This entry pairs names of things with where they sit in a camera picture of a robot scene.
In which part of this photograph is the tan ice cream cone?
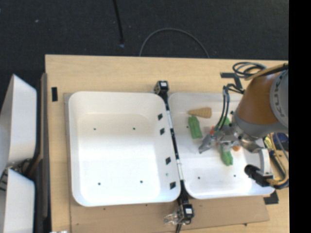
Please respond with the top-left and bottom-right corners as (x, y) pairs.
(187, 107), (212, 119)

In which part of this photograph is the white plastic tray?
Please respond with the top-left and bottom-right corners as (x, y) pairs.
(68, 90), (182, 207)
(168, 92), (276, 200)

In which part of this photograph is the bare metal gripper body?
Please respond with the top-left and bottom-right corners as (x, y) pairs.
(214, 127), (264, 153)

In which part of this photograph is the green pea pod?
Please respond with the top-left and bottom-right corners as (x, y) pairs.
(188, 115), (204, 140)
(219, 143), (234, 167)

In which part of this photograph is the black cylinder on white bracket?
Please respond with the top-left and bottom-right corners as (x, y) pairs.
(244, 148), (275, 188)

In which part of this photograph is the thin black and white rod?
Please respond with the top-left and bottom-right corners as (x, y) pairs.
(162, 92), (188, 204)

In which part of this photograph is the black block with thin wires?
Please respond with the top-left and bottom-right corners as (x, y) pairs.
(180, 203), (195, 219)
(154, 80), (170, 94)

